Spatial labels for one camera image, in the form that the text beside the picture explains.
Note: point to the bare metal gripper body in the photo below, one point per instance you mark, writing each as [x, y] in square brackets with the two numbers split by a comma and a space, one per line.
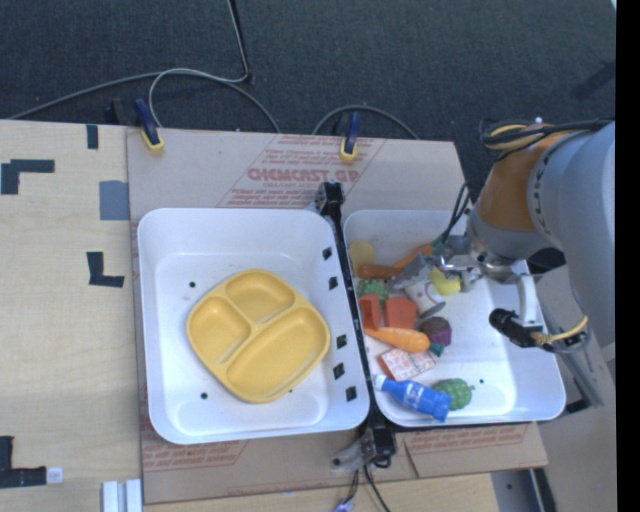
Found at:
[467, 257]

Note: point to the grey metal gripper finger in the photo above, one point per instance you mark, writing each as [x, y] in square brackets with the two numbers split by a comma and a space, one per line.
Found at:
[471, 281]
[412, 272]

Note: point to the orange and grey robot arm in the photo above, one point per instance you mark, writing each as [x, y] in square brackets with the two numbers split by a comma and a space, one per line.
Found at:
[570, 190]

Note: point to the thin orange stick toy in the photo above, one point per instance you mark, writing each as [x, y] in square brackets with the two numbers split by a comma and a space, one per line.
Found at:
[412, 256]

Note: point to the bright yellow toy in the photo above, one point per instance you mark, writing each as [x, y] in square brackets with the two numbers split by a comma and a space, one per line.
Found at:
[445, 282]

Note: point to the white cup with red print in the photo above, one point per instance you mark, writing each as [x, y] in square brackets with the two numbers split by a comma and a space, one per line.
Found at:
[425, 299]

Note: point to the small orange carrot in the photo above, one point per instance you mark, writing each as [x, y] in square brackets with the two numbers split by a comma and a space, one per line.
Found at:
[376, 271]

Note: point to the orange cube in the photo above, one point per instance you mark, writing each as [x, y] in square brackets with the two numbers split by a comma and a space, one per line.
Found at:
[400, 312]

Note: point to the green broccoli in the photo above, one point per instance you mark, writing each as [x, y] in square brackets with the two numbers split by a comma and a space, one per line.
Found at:
[372, 288]

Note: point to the pale yellow rounded toy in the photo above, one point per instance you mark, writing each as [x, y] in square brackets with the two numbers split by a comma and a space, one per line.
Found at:
[361, 254]

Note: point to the orange hollow block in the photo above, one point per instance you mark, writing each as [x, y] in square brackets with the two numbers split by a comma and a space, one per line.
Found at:
[370, 312]

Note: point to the purple round toy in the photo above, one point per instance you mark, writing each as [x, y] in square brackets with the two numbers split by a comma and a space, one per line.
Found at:
[436, 330]

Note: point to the large orange carrot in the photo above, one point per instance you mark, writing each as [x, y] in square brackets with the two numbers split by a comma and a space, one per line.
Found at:
[402, 339]

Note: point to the thin black and white rod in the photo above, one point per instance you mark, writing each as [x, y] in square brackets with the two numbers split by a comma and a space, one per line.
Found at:
[356, 320]

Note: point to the orange biscuit packet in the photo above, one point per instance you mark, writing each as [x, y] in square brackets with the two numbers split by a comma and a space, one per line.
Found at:
[406, 364]

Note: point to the white plastic tray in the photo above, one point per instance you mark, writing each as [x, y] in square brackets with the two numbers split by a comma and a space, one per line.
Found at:
[170, 350]
[500, 370]

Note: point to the green grapes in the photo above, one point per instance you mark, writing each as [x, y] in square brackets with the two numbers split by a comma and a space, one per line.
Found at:
[456, 392]

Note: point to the blue bottle with white cap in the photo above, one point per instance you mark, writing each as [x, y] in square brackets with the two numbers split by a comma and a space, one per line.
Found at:
[415, 396]

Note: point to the yellow divided plate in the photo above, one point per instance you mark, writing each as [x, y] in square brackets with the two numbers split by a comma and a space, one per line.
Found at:
[260, 335]

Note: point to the brown cardboard board red print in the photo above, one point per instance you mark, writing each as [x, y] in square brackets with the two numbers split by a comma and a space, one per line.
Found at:
[210, 170]

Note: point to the black cylinder on white bracket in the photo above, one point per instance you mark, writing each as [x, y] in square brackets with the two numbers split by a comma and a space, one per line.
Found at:
[515, 327]

